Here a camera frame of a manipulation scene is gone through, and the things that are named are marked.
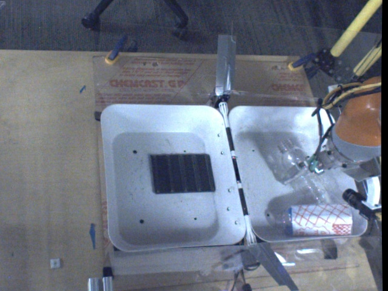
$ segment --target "tripod leg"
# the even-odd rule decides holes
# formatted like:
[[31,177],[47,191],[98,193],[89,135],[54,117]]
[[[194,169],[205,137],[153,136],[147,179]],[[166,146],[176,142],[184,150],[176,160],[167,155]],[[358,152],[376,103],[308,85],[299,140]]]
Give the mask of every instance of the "tripod leg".
[[182,32],[186,27],[189,18],[186,13],[182,10],[181,6],[176,0],[164,0],[174,14],[179,18],[179,23],[176,25],[176,31]]
[[82,24],[85,28],[97,30],[99,26],[99,16],[112,3],[113,0],[101,0],[94,11],[87,14],[82,19]]

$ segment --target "dark floor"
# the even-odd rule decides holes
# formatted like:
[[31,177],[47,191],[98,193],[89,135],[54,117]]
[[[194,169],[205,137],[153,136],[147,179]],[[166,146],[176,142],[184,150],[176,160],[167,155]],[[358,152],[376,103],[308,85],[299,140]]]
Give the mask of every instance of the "dark floor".
[[[162,0],[115,0],[98,32],[81,19],[100,0],[0,1],[0,49],[105,52],[127,34],[139,52],[216,53],[218,34],[233,33],[237,54],[304,56],[331,48],[368,0],[177,0],[189,17],[182,40]],[[355,66],[381,34],[380,8],[341,59]],[[381,60],[369,75],[381,75]]]

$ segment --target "red and white patterned label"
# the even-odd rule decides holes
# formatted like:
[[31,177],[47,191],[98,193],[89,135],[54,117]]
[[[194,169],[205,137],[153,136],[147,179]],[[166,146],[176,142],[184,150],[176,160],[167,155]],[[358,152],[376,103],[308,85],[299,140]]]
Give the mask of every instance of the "red and white patterned label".
[[291,206],[295,236],[351,235],[352,211],[347,205]]

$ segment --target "yellow pole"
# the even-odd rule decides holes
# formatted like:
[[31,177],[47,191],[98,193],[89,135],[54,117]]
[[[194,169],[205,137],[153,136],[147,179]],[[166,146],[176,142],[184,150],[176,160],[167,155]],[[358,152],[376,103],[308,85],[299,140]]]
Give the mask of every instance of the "yellow pole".
[[346,47],[353,41],[357,33],[365,26],[368,20],[383,4],[383,0],[369,0],[363,9],[358,13],[356,18],[348,26],[340,39],[330,50],[334,57],[339,57],[345,51]]
[[357,64],[356,67],[353,69],[353,73],[360,77],[365,72],[368,71],[368,69],[373,66],[375,62],[381,57],[381,52],[383,49],[383,43],[381,42],[378,47],[374,47],[371,49],[367,55]]

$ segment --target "black rectangular object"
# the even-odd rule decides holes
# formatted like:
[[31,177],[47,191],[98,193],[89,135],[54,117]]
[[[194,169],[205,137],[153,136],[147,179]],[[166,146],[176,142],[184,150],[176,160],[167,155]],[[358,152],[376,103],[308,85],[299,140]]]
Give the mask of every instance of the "black rectangular object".
[[215,191],[208,154],[151,155],[151,165],[156,194]]

